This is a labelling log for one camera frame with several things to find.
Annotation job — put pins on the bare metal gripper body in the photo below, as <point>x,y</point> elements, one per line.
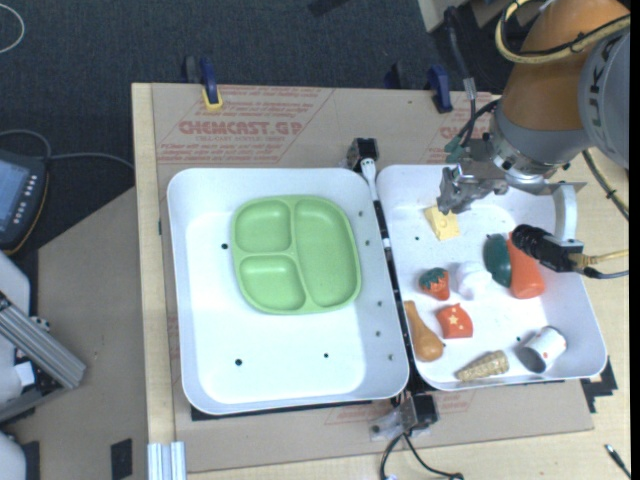
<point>492,175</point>

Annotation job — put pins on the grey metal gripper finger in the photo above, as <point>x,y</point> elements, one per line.
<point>448,190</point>
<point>469,200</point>

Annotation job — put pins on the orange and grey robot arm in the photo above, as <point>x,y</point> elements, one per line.
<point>550,83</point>

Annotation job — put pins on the yellow cheese wedge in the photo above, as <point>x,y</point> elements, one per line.
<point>445,228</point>

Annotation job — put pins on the dark green oval vegetable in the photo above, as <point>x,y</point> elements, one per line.
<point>497,260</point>

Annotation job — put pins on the white garlic bulb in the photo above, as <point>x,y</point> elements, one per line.
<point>472,280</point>

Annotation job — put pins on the thin black and white rod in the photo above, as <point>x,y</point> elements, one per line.
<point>387,248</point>

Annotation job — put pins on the red strawberry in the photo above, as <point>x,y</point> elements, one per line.
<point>436,284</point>

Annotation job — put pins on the orange carrot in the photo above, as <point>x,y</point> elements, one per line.
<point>525,278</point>

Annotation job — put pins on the white plastic tray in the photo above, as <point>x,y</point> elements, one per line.
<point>500,318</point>
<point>280,348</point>

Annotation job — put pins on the orange packet with yellow star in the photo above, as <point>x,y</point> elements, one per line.
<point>455,322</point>

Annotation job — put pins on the green divided plate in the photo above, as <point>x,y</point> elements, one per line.
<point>320,248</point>

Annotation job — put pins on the orange-brown butternut squash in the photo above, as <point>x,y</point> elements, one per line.
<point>425,340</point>

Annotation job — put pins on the brown cardboard board red print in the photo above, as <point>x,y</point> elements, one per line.
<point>310,118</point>

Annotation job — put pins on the white can with red dots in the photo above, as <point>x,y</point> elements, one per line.
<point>545,348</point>

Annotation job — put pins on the yellow corn cob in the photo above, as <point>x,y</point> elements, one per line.
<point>485,366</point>

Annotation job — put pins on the black cylinder on white bracket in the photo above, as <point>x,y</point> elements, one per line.
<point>547,250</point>

